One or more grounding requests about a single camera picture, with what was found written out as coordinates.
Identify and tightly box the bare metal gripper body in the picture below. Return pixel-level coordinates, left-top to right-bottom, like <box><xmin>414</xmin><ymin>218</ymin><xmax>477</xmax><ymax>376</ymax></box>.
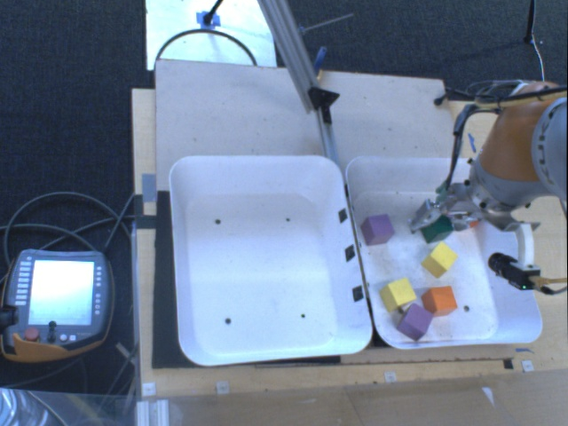
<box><xmin>438</xmin><ymin>181</ymin><xmax>517</xmax><ymax>231</ymax></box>

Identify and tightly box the green cube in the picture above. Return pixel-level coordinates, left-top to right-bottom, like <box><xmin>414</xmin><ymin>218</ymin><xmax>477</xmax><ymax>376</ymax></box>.
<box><xmin>420</xmin><ymin>215</ymin><xmax>455</xmax><ymax>245</ymax></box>

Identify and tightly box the yellow cube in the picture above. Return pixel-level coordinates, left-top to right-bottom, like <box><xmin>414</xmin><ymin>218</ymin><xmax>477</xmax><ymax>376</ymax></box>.
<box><xmin>420</xmin><ymin>241</ymin><xmax>459</xmax><ymax>280</ymax></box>
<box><xmin>379</xmin><ymin>277</ymin><xmax>418</xmax><ymax>314</ymax></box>

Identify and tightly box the purple cube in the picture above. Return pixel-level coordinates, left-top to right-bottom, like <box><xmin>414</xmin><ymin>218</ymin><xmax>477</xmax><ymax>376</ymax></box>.
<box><xmin>396</xmin><ymin>303</ymin><xmax>435</xmax><ymax>343</ymax></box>
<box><xmin>359</xmin><ymin>213</ymin><xmax>396</xmax><ymax>247</ymax></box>

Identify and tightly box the orange cube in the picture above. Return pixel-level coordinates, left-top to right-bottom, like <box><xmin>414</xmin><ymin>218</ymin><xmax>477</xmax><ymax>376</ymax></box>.
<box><xmin>420</xmin><ymin>285</ymin><xmax>459</xmax><ymax>318</ymax></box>

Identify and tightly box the white plastic tray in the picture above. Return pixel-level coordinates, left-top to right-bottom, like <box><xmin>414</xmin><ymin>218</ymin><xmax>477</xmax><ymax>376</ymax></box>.
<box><xmin>168</xmin><ymin>154</ymin><xmax>375</xmax><ymax>367</ymax></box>
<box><xmin>344</xmin><ymin>155</ymin><xmax>545</xmax><ymax>351</ymax></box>

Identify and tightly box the black cylinder on white bracket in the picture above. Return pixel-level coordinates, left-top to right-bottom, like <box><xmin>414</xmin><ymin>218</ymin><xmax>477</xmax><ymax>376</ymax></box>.
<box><xmin>487</xmin><ymin>222</ymin><xmax>542</xmax><ymax>292</ymax></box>

